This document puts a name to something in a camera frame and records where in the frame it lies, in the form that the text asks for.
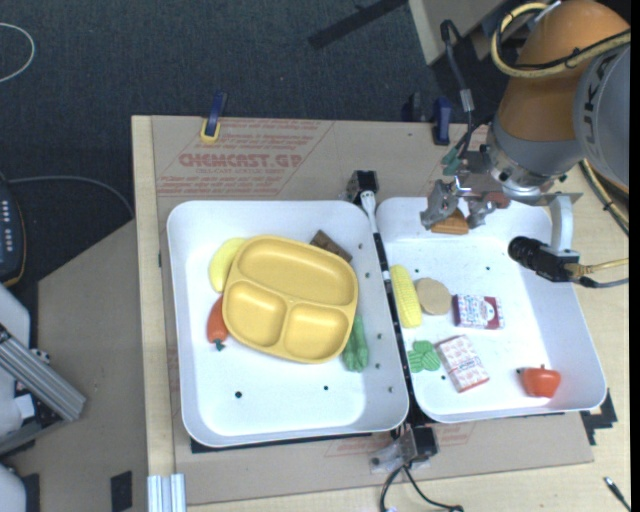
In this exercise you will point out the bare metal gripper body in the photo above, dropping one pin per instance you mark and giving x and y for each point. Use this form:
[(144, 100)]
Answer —
[(480, 175)]

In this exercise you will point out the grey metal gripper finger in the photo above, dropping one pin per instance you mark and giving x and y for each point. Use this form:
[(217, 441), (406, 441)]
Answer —
[(440, 202), (478, 212)]

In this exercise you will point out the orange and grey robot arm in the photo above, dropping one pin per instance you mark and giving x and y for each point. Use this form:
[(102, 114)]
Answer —
[(540, 100)]

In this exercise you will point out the orange bread slice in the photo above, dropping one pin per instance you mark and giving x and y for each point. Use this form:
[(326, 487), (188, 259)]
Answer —
[(450, 226)]

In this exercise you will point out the white plastic tray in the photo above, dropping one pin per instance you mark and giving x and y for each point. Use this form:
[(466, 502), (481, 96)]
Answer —
[(500, 260), (280, 400)]

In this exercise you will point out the thin black and white rod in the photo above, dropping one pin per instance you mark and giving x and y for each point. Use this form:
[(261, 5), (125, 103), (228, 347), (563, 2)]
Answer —
[(380, 255)]

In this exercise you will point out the tan round biscuit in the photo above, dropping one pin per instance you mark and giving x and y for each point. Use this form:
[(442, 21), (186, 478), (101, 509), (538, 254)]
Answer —
[(434, 297)]

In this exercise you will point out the red and white carton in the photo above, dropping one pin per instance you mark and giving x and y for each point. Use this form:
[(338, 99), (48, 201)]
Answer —
[(477, 312)]

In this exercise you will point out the yellow corn cob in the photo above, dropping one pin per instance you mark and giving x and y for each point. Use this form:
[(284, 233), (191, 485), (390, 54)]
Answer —
[(406, 297)]

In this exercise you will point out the brown chocolate bar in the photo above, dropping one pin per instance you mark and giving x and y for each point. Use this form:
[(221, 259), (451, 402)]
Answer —
[(332, 245)]

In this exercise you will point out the pink and white carton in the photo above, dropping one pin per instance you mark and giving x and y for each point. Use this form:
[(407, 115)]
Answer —
[(462, 364)]

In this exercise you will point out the green lettuce leaf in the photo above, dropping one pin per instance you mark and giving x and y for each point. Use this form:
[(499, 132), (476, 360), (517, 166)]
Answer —
[(424, 356)]

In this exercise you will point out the green toy vegetable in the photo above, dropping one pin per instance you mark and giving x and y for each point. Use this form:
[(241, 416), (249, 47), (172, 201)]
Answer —
[(356, 350)]

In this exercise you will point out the yellow divided plate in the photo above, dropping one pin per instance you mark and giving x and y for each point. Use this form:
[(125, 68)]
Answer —
[(290, 295)]

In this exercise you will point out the brown cardboard board, red print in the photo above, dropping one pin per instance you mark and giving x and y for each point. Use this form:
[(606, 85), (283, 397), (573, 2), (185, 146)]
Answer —
[(250, 150)]

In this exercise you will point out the yellow banana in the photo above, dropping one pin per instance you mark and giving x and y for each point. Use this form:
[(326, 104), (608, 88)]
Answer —
[(220, 265)]

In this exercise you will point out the orange carrot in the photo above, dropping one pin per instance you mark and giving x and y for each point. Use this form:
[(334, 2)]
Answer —
[(216, 322)]

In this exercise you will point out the black cylinder on white bracket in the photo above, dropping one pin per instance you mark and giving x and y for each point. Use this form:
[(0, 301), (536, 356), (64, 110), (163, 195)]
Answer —
[(542, 257)]

